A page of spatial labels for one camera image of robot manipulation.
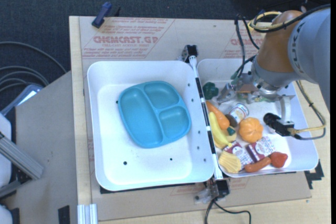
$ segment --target blue object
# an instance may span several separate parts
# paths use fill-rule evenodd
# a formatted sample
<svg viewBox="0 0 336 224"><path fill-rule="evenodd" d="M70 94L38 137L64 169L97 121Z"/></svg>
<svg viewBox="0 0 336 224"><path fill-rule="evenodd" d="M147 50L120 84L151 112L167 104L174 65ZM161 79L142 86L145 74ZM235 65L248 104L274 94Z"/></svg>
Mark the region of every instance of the blue object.
<svg viewBox="0 0 336 224"><path fill-rule="evenodd" d="M105 2L101 7L101 10L97 17L92 22L92 25L99 28L104 22L104 17L110 12L112 8L112 4L110 2Z"/></svg>
<svg viewBox="0 0 336 224"><path fill-rule="evenodd" d="M154 148L174 142L191 127L189 111L167 82L151 81L125 89L119 96L123 124L141 147Z"/></svg>

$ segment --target white tray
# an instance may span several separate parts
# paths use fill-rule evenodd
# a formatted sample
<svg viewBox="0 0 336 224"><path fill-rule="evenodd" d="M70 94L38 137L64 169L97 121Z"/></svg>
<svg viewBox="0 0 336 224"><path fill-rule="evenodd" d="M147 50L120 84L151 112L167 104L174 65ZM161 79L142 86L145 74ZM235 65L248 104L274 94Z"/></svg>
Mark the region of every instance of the white tray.
<svg viewBox="0 0 336 224"><path fill-rule="evenodd" d="M100 186L110 191L204 182L214 163L192 68L181 61L99 61L87 73L94 163ZM123 126L116 101L128 87L170 83L183 98L191 129L157 148L136 145Z"/></svg>
<svg viewBox="0 0 336 224"><path fill-rule="evenodd" d="M225 84L230 81L231 75L241 65L241 62L241 59L204 59L200 61L197 69L201 84L204 85L209 81L213 82L216 84L216 87L219 88L220 93ZM246 65L244 72L247 72L248 70L250 70L250 64ZM306 119L301 109L294 86L290 84L287 89L281 90L279 94L295 95L295 97L291 99L291 120L295 123L296 129L307 128ZM222 103L219 106L219 109L227 113L236 103L238 103L237 100ZM240 172L238 174L231 174L226 172L224 168L220 166L225 174L230 177L246 177L311 170L317 166L319 158L313 140L303 141L297 140L291 136L282 137L277 133L272 133L269 127L265 125L263 118L266 113L270 112L281 116L279 101L255 102L252 104L239 101L239 103L243 103L246 107L248 107L249 116L259 119L261 124L264 126L263 136L268 136L274 144L276 150L286 153L288 155L288 159L283 168L274 168L269 165L256 173ZM300 133L300 135L303 137L311 137L310 132ZM247 143L240 138L240 135L237 135L237 141L242 146L247 145Z"/></svg>

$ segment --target green vegetable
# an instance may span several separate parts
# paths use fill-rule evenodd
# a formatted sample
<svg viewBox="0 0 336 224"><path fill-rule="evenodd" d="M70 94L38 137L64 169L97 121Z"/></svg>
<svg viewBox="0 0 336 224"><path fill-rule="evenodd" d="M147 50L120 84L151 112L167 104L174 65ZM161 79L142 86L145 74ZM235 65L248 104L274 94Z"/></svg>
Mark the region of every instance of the green vegetable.
<svg viewBox="0 0 336 224"><path fill-rule="evenodd" d="M219 92L218 88L212 82L207 82L203 86L203 93L205 100L210 100L212 97L217 96L218 92Z"/></svg>

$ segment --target toy banana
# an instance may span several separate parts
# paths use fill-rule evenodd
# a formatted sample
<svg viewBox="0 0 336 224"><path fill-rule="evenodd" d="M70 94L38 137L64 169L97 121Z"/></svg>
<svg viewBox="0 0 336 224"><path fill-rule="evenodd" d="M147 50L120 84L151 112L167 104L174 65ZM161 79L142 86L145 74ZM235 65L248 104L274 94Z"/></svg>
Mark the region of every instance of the toy banana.
<svg viewBox="0 0 336 224"><path fill-rule="evenodd" d="M209 122L216 146L219 148L232 146L232 144L228 141L224 131L219 127L219 123L214 112L209 112Z"/></svg>

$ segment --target wooden edge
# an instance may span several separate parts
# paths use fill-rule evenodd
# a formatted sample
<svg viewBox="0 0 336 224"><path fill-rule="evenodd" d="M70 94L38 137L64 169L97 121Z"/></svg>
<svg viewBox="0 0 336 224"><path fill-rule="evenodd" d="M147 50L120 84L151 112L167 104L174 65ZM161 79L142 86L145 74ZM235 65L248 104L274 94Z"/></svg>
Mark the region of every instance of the wooden edge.
<svg viewBox="0 0 336 224"><path fill-rule="evenodd" d="M79 16L69 17L69 28L75 125L74 132L77 170L77 198L79 205L89 205L92 203L92 194L86 129L85 100L83 94L84 86L80 47Z"/></svg>

